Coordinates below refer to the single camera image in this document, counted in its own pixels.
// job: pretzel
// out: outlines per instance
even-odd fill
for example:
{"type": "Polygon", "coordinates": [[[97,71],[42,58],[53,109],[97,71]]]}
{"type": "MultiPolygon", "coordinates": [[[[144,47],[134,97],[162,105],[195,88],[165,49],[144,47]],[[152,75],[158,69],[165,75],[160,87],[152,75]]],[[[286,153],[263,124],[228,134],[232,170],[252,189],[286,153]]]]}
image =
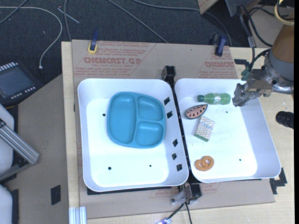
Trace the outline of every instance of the pretzel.
{"type": "Polygon", "coordinates": [[[214,159],[211,156],[203,156],[201,159],[195,161],[195,167],[200,171],[208,171],[213,165],[214,159]]]}

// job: table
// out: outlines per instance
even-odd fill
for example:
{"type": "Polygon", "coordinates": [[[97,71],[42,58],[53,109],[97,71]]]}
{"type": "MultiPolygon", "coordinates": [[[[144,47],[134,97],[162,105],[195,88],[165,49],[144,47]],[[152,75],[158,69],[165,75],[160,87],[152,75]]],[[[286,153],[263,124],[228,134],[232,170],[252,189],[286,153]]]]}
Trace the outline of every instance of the table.
{"type": "MultiPolygon", "coordinates": [[[[258,54],[262,50],[256,49],[256,53],[258,54]]],[[[234,59],[251,60],[250,48],[230,48],[230,52],[234,59]]],[[[259,59],[255,63],[254,68],[258,68],[262,64],[262,59],[259,59]]],[[[80,200],[71,42],[62,42],[62,66],[69,207],[77,208],[80,206],[80,200]]],[[[240,73],[244,69],[244,66],[236,65],[235,68],[240,78],[240,73]]],[[[278,195],[275,195],[275,203],[191,210],[193,223],[294,223],[294,134],[292,129],[286,128],[275,121],[275,116],[279,111],[293,112],[293,97],[272,93],[268,98],[260,98],[260,101],[288,183],[285,187],[278,188],[278,195]]],[[[162,212],[146,215],[88,219],[88,224],[154,224],[169,215],[170,213],[162,212]]],[[[172,221],[173,223],[188,223],[187,211],[180,211],[172,218],[172,221]]]]}

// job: wooden edge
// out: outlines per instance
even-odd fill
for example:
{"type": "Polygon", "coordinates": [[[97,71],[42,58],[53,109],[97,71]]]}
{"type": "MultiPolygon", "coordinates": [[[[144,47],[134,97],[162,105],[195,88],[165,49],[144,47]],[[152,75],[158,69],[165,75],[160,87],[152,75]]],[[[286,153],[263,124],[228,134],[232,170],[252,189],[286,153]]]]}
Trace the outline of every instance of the wooden edge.
{"type": "Polygon", "coordinates": [[[79,178],[71,42],[61,42],[69,207],[78,208],[79,178]]]}

